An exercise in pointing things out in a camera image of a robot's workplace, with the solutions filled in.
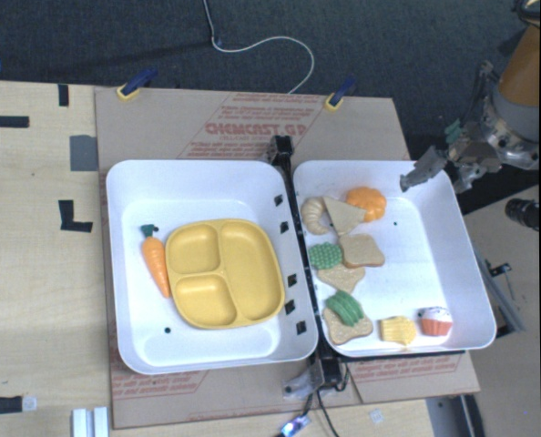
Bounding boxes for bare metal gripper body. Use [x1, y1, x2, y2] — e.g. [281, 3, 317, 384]
[446, 120, 540, 186]

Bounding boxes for orange pumpkin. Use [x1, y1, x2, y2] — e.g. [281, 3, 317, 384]
[344, 186, 388, 224]

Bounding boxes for white plastic tray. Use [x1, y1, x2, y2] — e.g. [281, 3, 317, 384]
[292, 158, 498, 360]
[105, 158, 320, 376]

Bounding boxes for tan triangular bread slice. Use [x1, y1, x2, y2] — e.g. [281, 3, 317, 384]
[322, 195, 368, 238]

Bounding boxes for brown-crusted bread slice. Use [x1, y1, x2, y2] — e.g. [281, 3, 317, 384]
[338, 233, 386, 269]

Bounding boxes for beige croissant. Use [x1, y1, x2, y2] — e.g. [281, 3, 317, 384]
[300, 196, 333, 237]

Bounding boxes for green round peas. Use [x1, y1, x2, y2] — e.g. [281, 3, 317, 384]
[307, 241, 344, 271]

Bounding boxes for orange cupcake, white icing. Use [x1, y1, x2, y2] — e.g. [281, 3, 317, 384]
[417, 306, 454, 338]

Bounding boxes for green pea pods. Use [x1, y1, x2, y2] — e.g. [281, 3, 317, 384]
[325, 290, 365, 329]

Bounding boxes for yellow ridged corn piece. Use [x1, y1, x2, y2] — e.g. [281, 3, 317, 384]
[379, 315, 418, 347]

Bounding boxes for speckled toast slice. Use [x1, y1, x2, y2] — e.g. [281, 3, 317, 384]
[322, 307, 375, 347]

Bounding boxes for yellow divided plate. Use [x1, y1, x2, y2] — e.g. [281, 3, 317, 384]
[164, 218, 286, 330]

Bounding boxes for brown cardboard board, red print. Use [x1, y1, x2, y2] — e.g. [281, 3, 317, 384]
[93, 86, 482, 431]

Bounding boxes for orange carrot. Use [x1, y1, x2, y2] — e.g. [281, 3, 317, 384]
[139, 223, 173, 300]

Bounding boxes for black cylinder on white bracket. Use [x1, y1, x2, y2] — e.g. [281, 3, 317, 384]
[504, 197, 541, 233]

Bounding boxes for black block with wires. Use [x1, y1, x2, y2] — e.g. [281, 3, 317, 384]
[316, 351, 350, 391]
[268, 135, 295, 167]

